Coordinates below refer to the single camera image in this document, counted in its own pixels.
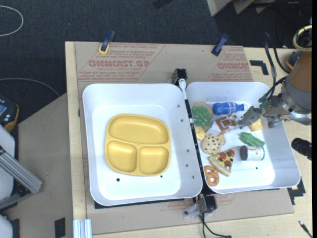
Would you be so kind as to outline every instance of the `white cable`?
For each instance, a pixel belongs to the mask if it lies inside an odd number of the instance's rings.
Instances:
[[[20,17],[21,17],[21,25],[19,26],[18,29],[14,30],[14,31],[11,32],[11,33],[0,34],[0,37],[8,36],[8,35],[10,35],[10,34],[14,34],[14,33],[16,33],[17,31],[19,31],[19,30],[21,29],[22,25],[23,25],[23,22],[24,22],[24,19],[23,19],[22,14],[21,14],[18,10],[14,9],[14,8],[11,8],[11,7],[9,7],[9,6],[0,5],[0,8],[7,8],[7,9],[10,9],[10,10],[14,10],[14,11],[17,12],[17,13],[20,15]]]

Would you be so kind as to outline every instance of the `yellow plate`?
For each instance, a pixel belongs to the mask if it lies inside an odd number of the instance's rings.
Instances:
[[[154,117],[116,115],[107,126],[105,153],[107,163],[117,172],[157,176],[169,164],[169,129]]]

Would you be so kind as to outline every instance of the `blue clamp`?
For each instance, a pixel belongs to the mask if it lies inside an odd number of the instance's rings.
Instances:
[[[221,51],[221,47],[225,44],[225,42],[228,40],[228,35],[223,34],[221,39],[218,41],[217,45],[213,48],[212,52],[215,56],[218,56]]]
[[[109,50],[109,42],[112,42],[115,36],[115,31],[109,30],[106,34],[105,40],[103,43],[100,44],[99,47],[99,54],[104,56],[105,54],[107,54],[108,50]]]

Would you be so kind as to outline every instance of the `cardboard sheet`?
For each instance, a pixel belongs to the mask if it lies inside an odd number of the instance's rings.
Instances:
[[[89,189],[89,164],[82,103],[83,90],[93,83],[167,83],[176,68],[194,81],[253,81],[241,46],[223,46],[219,56],[212,45],[110,43],[101,56],[98,42],[75,42],[80,105],[87,217],[93,234],[199,223],[184,219],[192,199],[96,209]],[[293,213],[287,189],[215,195],[218,209],[207,222]]]

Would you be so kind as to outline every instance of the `black floor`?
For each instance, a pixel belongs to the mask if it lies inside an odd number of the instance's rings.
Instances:
[[[0,93],[20,107],[19,122],[66,92],[65,41],[103,41],[108,29],[116,42],[210,44],[223,33],[228,45],[263,47],[269,32],[275,45],[293,48],[296,31],[309,24],[312,0],[277,0],[257,13],[237,15],[229,3],[211,17],[206,0],[0,0],[24,18],[21,29],[0,37]],[[0,7],[0,35],[17,29],[19,14]]]

